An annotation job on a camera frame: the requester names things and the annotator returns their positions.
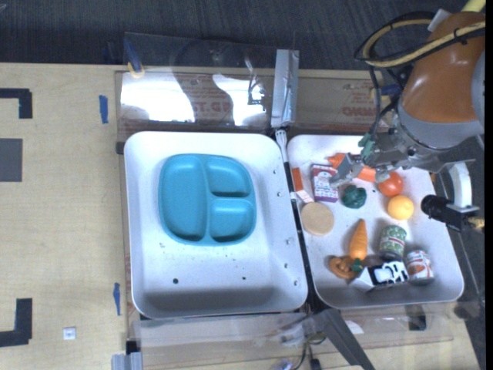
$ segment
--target gray square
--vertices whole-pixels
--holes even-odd
[[[0,182],[22,182],[22,139],[0,139]]]

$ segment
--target orange carrot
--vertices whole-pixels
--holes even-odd
[[[336,153],[334,156],[329,156],[327,160],[329,163],[332,164],[332,167],[334,169],[337,169],[337,167],[340,165],[340,163],[343,161],[344,157],[346,156],[345,153]],[[375,174],[377,172],[375,169],[372,169],[371,167],[368,166],[363,166],[362,171],[357,175],[357,178],[369,182],[375,182]]]
[[[354,266],[359,270],[361,269],[361,262],[367,256],[367,247],[367,224],[364,219],[360,219],[356,227],[356,231],[354,232],[349,243],[349,256],[354,261]]]

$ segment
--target white tray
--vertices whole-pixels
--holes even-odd
[[[310,173],[310,164],[324,162],[335,153],[359,154],[357,146],[360,136],[295,136],[287,147],[292,168],[299,167],[301,173]],[[377,189],[377,184],[355,179],[358,187],[367,191],[367,201],[362,208],[354,210],[345,207],[339,200],[326,203],[335,217],[334,229],[324,237],[315,237],[304,230],[308,257],[314,276],[315,288],[320,299],[334,308],[367,308],[398,304],[419,304],[455,301],[464,290],[464,278],[446,226],[429,219],[421,211],[421,200],[428,194],[435,194],[429,173],[413,168],[399,169],[404,180],[402,194],[414,202],[414,214],[406,221],[395,220],[386,211],[388,197]],[[423,249],[431,258],[435,281],[426,286],[404,284],[390,289],[364,293],[351,287],[346,280],[336,277],[327,266],[330,256],[347,254],[348,244],[357,222],[366,220],[368,233],[368,256],[377,253],[382,229],[396,224],[407,231],[404,253]]]
[[[181,244],[161,226],[159,172],[181,153],[229,156],[253,181],[257,224],[237,244]],[[307,298],[307,281],[279,146],[242,133],[141,132],[125,144],[132,299],[149,318],[284,312]]]

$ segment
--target red tomato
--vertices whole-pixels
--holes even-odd
[[[404,189],[402,177],[395,171],[391,171],[391,177],[378,184],[379,191],[387,197],[397,196]]]

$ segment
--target beige table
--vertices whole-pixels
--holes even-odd
[[[0,87],[29,88],[33,119],[0,99],[0,138],[23,140],[22,182],[0,183],[0,331],[13,329],[16,298],[32,298],[32,339],[0,348],[1,369],[109,369],[125,350],[125,265],[115,72],[120,66],[0,64]],[[99,96],[109,103],[109,122]],[[113,287],[121,287],[121,315]],[[64,340],[64,328],[76,338]],[[464,323],[451,341],[367,349],[376,368],[478,368]],[[347,366],[339,353],[324,368]],[[267,369],[275,360],[203,368]]]

